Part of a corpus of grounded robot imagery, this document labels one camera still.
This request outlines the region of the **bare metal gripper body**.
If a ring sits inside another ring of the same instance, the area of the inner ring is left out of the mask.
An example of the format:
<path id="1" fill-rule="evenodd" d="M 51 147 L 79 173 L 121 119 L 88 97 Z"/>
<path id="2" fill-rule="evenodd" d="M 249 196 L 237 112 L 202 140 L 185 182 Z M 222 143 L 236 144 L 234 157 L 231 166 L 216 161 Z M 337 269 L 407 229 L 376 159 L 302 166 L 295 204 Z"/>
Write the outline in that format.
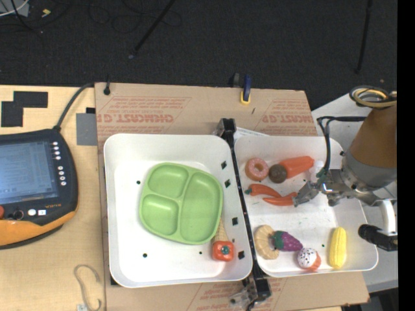
<path id="1" fill-rule="evenodd" d="M 319 191 L 326 195 L 328 205 L 334 207 L 343 199 L 358 199 L 367 205 L 373 205 L 373 192 L 362 190 L 356 181 L 350 181 L 341 169 L 331 169 L 319 186 Z"/>

